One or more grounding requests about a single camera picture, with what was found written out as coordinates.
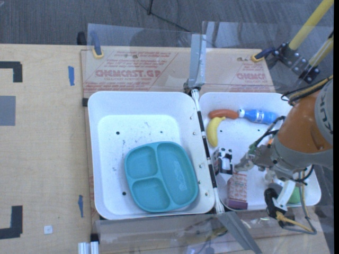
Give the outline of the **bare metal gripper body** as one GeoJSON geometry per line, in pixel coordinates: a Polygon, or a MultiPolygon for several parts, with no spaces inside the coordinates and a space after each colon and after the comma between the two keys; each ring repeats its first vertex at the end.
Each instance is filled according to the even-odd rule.
{"type": "Polygon", "coordinates": [[[257,165],[259,169],[268,168],[275,173],[277,177],[285,177],[281,164],[283,157],[278,152],[275,145],[260,145],[254,150],[253,164],[257,165]]]}

